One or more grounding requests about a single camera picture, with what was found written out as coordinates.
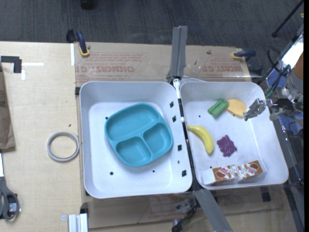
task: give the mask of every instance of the gray floor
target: gray floor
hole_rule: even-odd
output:
[[[280,30],[271,33],[301,0],[0,0],[0,40],[66,42],[69,29],[86,41],[171,44],[172,28],[188,26],[187,45],[235,46],[257,52],[253,70],[270,67],[303,24],[303,5]]]

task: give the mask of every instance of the wooden table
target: wooden table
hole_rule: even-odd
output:
[[[68,231],[67,222],[61,218],[79,214],[82,205],[80,159],[76,157],[65,163],[53,161],[47,154],[46,143],[57,131],[78,135],[75,68],[71,64],[70,44],[0,42],[0,55],[19,56],[23,63],[43,63],[43,66],[24,67],[25,80],[21,74],[13,73],[13,64],[2,63],[16,140],[16,147],[2,154],[4,173],[7,186],[18,195],[21,213],[13,222],[0,220],[0,231]],[[74,142],[59,137],[53,141],[52,149],[56,155],[67,157],[74,151]],[[282,187],[274,188],[278,199],[274,209],[270,205],[268,209],[253,209],[244,214],[241,209],[246,206],[245,199],[223,205],[234,231],[296,231]],[[202,223],[205,231],[212,231],[206,219]],[[92,231],[168,232],[171,227],[172,222],[165,221]]]

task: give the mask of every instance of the white ring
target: white ring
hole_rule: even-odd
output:
[[[74,140],[74,142],[76,143],[76,150],[73,153],[73,155],[71,155],[69,157],[66,157],[66,158],[60,158],[60,157],[55,156],[51,152],[50,144],[58,136],[68,136],[68,137],[70,137],[71,139]],[[77,139],[77,137],[74,134],[72,134],[69,131],[59,131],[59,132],[56,132],[53,135],[51,135],[51,137],[48,139],[48,142],[47,142],[47,153],[49,154],[50,158],[55,160],[55,161],[66,162],[66,161],[72,160],[74,157],[77,156],[78,152],[79,152],[78,139]]]

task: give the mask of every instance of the blue plate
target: blue plate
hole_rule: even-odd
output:
[[[173,136],[164,118],[151,105],[138,103],[111,115],[105,135],[125,164],[140,167],[167,153]]]

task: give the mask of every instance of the scissors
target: scissors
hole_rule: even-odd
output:
[[[2,154],[0,150],[0,217],[11,220],[18,215],[19,201],[15,193],[11,192],[6,186]]]

